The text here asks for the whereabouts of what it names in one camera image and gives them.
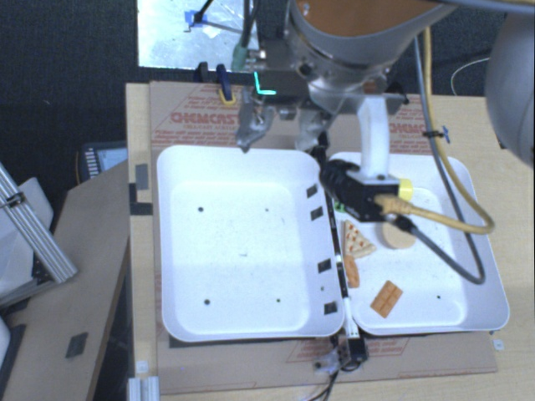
cracker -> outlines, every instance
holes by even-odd
[[[381,231],[383,233],[383,240],[391,248],[411,248],[416,243],[416,236],[402,231],[390,223],[383,223]]]
[[[360,286],[360,276],[357,264],[354,262],[353,256],[344,256],[345,276],[348,278],[350,288],[358,288]]]
[[[403,291],[391,281],[387,281],[371,303],[371,308],[381,317],[388,317],[390,311],[400,299],[401,294],[403,294]]]
[[[344,223],[344,256],[353,256],[353,258],[361,258],[368,256],[376,250],[376,246],[372,244],[362,232],[349,220]]]

round cracker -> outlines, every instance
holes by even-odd
[[[411,248],[416,242],[416,237],[414,235],[402,231],[390,223],[383,224],[382,233],[386,245],[396,250]]]

blue light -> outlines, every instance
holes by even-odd
[[[260,81],[258,80],[258,73],[255,71],[253,74],[254,74],[254,84],[257,89],[257,94],[259,95],[276,95],[277,94],[276,90],[260,89]]]

white plastic tray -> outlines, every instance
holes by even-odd
[[[358,164],[360,155],[338,153],[333,159]],[[450,162],[464,186],[475,195],[466,167],[452,158]],[[411,202],[415,205],[455,216],[432,157],[391,155],[390,173],[412,181],[415,189]],[[482,223],[462,198],[459,202],[467,221]],[[336,217],[340,233],[343,233],[343,222],[349,217],[338,212]],[[446,253],[472,274],[477,274],[474,259],[461,232],[417,216],[410,218]],[[380,224],[364,224],[349,219],[378,247],[373,254],[356,260],[360,287],[350,289],[354,319],[366,332],[394,335],[496,330],[507,323],[509,306],[488,236],[473,236],[487,272],[487,281],[476,286],[458,276],[421,242],[406,250],[393,250],[382,241]],[[387,280],[400,287],[403,295],[390,315],[382,318],[369,305]]]
[[[173,337],[321,337],[339,330],[344,313],[318,171],[310,156],[291,150],[244,155],[178,145],[161,153],[162,315]],[[330,269],[319,272],[323,261]]]

pizza slice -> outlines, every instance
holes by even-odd
[[[374,252],[377,247],[372,244],[359,229],[349,220],[344,223],[344,255],[350,255],[354,258],[368,256]]]

